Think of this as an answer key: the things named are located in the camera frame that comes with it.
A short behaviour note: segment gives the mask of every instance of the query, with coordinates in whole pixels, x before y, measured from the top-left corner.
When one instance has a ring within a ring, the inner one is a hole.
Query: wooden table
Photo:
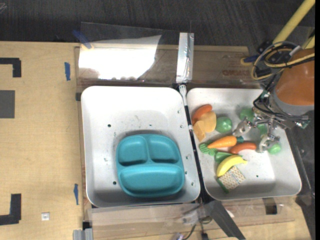
[[[19,58],[22,67],[22,77],[13,77],[11,65],[0,65],[0,90],[15,91],[14,118],[0,118],[0,215],[9,214],[11,194],[21,194],[22,200],[21,220],[0,225],[1,240],[71,240],[73,230],[82,228],[77,47],[78,43],[0,42],[0,57]],[[70,80],[65,63],[70,64]],[[247,239],[310,239],[301,208],[291,203],[293,221],[240,230]],[[42,213],[49,213],[49,220],[42,220]],[[221,229],[207,233],[212,239],[226,236]],[[201,239],[200,233],[190,239]]]

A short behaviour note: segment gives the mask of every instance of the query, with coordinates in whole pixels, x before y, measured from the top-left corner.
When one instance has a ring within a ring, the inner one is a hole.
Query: gray square
[[[14,90],[0,90],[0,118],[15,118]]]

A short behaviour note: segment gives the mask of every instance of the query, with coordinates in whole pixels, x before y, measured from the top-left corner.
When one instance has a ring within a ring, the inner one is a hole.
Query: dark background
[[[0,41],[78,42],[81,22],[193,32],[196,45],[248,46],[272,40],[303,0],[0,0]],[[315,7],[288,38],[302,44]],[[299,203],[315,238],[314,120],[293,131],[307,173]]]

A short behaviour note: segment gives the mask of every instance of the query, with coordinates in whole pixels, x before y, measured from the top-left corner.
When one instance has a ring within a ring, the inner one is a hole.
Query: orange carrot
[[[194,125],[196,121],[198,121],[203,114],[210,112],[211,110],[212,110],[212,106],[210,104],[199,107],[192,116],[192,119],[191,119],[192,125]]]
[[[233,146],[229,152],[231,154],[238,154],[241,150],[255,150],[256,148],[257,145],[253,142],[244,142]]]
[[[233,147],[236,144],[237,144],[237,137],[233,135],[228,135],[215,140],[214,142],[209,144],[207,147],[209,149],[218,149],[218,148]]]

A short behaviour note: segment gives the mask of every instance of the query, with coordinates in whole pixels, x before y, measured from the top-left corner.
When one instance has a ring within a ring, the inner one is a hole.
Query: toy banana
[[[240,155],[234,154],[224,159],[216,170],[216,176],[219,178],[224,175],[231,167],[237,164],[246,164],[248,161],[244,160]]]

